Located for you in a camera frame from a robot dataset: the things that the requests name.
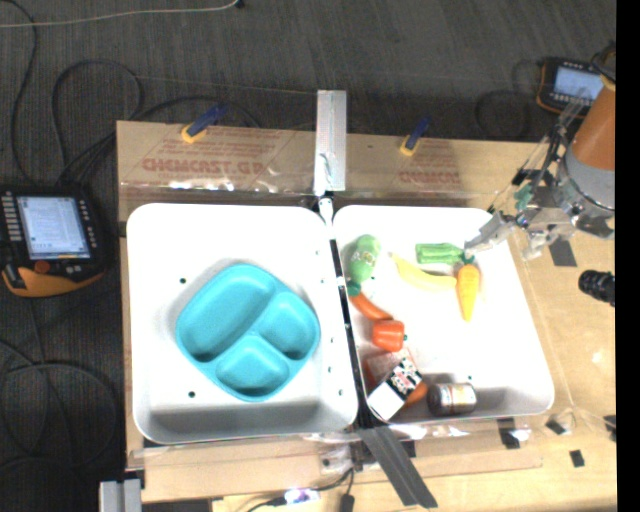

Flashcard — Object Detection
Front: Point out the brown cardboard board red print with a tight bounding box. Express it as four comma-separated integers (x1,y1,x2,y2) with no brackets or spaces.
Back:
115,119,617,505

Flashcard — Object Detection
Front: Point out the orange bell pepper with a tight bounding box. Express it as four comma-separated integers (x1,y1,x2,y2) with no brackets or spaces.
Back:
370,319,407,353

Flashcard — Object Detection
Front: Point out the black cylinder on white bracket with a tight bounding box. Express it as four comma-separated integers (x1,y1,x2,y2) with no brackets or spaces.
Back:
578,268,617,307

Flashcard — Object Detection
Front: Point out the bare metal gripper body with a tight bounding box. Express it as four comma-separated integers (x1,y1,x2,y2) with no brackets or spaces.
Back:
513,198,616,242

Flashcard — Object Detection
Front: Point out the yellow orange carrot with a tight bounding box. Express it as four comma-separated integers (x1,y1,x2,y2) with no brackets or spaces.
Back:
455,254,483,324

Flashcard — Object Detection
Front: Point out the yellow banana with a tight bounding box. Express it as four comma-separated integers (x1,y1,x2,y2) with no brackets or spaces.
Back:
389,251,459,294

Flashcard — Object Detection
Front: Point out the orange carrot with teal top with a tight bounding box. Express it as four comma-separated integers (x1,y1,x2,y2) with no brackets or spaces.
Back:
346,281,395,322

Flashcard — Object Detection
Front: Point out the blue divided plate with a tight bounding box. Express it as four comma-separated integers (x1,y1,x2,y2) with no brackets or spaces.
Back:
174,262,322,403

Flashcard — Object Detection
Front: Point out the black and white carton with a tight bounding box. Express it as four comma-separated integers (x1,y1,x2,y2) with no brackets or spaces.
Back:
366,355,424,422

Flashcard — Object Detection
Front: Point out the green toy bottle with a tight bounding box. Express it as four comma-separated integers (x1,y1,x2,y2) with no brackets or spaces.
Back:
346,233,383,286

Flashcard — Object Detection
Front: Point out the white plastic tray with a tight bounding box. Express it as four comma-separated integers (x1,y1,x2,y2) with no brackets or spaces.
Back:
330,203,557,427
125,202,360,446

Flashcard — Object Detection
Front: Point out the silver can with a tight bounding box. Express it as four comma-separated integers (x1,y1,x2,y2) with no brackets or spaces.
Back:
425,381,478,418

